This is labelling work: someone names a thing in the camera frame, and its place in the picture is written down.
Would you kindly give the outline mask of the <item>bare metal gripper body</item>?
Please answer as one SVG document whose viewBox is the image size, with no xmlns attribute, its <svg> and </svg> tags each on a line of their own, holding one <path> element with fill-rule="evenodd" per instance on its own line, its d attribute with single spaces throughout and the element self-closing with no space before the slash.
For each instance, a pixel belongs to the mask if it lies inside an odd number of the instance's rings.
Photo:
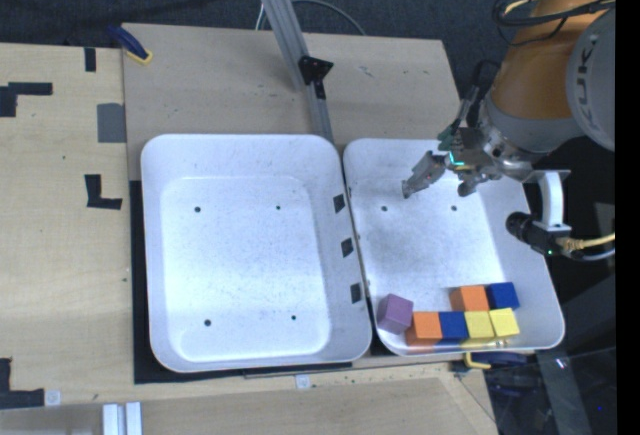
<svg viewBox="0 0 640 435">
<path fill-rule="evenodd" d="M 531 158 L 495 128 L 459 128 L 451 148 L 451 165 L 463 183 L 502 178 L 525 181 L 533 172 Z"/>
</svg>

